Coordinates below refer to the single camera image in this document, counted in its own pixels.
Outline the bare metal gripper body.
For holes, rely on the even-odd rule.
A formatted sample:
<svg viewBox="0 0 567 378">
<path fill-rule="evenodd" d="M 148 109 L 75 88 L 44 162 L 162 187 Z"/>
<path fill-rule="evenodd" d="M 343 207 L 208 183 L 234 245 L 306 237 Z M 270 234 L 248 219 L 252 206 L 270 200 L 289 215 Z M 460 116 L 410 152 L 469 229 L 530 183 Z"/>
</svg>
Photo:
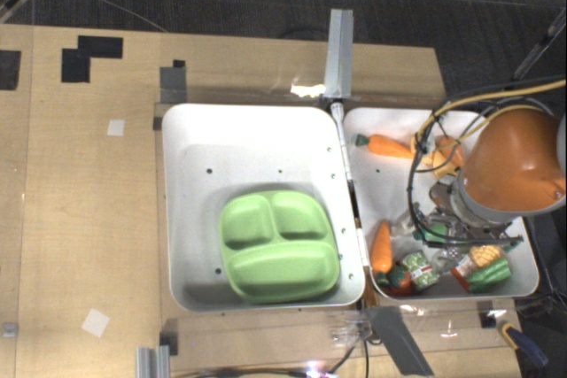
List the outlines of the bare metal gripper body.
<svg viewBox="0 0 567 378">
<path fill-rule="evenodd" d="M 415 226 L 418 238 L 431 247 L 473 247 L 494 245 L 516 248 L 524 236 L 510 236 L 511 220 L 489 220 L 474 213 L 466 204 L 458 181 L 434 183 L 429 190 L 433 210 L 424 215 L 415 204 Z"/>
</svg>

